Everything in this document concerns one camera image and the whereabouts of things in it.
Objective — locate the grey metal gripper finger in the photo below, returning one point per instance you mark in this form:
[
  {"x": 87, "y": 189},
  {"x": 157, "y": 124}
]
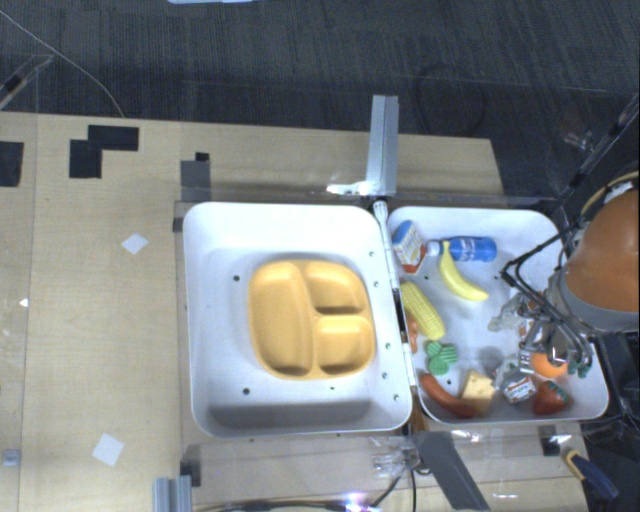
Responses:
[{"x": 525, "y": 364}]

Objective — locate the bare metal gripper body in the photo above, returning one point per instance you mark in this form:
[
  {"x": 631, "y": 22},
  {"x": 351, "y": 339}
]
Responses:
[{"x": 537, "y": 336}]

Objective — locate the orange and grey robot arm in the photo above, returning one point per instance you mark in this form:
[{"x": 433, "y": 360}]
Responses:
[{"x": 605, "y": 260}]

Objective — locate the small white and red can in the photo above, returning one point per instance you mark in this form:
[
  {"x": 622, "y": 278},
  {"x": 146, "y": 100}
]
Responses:
[{"x": 518, "y": 390}]

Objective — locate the red strawberry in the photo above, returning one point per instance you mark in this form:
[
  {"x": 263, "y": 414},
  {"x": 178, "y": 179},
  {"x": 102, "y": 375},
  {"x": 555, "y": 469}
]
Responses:
[{"x": 547, "y": 400}]

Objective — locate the yellow cheese wedge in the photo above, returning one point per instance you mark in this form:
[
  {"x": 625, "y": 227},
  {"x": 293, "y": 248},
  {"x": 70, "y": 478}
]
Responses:
[{"x": 477, "y": 390}]

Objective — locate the white plastic tray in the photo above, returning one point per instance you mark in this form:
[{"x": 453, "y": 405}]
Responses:
[
  {"x": 225, "y": 350},
  {"x": 475, "y": 330}
]

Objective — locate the green broccoli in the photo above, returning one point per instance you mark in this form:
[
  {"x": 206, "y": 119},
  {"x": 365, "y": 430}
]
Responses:
[{"x": 441, "y": 357}]

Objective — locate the red sausage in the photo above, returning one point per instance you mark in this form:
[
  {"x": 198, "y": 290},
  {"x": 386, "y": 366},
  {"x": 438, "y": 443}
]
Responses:
[{"x": 442, "y": 397}]

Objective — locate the yellow banana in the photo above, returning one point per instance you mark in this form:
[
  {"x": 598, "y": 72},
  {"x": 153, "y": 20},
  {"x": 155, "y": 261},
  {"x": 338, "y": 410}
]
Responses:
[{"x": 457, "y": 282}]

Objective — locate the blue bottle with white cap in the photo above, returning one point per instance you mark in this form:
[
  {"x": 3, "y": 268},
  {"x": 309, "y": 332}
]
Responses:
[{"x": 472, "y": 249}]

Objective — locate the orange carrot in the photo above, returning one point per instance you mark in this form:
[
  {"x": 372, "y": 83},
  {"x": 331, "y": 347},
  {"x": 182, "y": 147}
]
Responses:
[{"x": 413, "y": 335}]

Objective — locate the yellow corn cob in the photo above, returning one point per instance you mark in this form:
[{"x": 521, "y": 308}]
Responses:
[{"x": 422, "y": 310}]

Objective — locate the blue and white carton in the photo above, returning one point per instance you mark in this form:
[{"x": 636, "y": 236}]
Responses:
[{"x": 407, "y": 245}]

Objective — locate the yellow divided plate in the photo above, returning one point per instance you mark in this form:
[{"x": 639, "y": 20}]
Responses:
[{"x": 280, "y": 320}]

